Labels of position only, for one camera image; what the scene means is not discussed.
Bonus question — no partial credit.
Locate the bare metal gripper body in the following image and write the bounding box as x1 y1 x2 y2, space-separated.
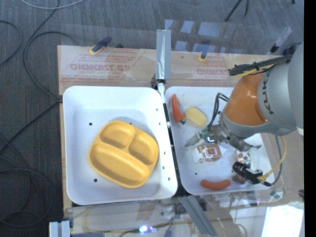
203 124 238 146

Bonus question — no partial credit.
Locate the small white carton, red print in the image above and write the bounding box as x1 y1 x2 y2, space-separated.
234 149 251 164

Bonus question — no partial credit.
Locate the white and orange carton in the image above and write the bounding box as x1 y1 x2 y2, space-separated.
193 144 223 164

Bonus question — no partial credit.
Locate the yellow oval toy food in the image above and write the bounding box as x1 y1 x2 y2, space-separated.
184 107 208 128

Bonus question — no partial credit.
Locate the orange carrot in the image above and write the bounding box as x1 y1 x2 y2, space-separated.
171 94 187 125

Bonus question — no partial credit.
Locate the white plastic tray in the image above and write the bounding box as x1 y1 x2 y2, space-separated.
164 86 276 196
62 85 179 206

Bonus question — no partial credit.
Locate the orange sausage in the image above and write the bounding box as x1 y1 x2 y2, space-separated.
200 179 232 191

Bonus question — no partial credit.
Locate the yellow divided plate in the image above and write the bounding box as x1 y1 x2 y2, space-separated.
88 120 160 189

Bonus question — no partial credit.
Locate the brown cardboard board, red print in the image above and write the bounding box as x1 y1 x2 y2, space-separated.
57 44 305 235

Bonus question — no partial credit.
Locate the black cylinder on white bracket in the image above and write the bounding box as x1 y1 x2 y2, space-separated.
232 148 264 185

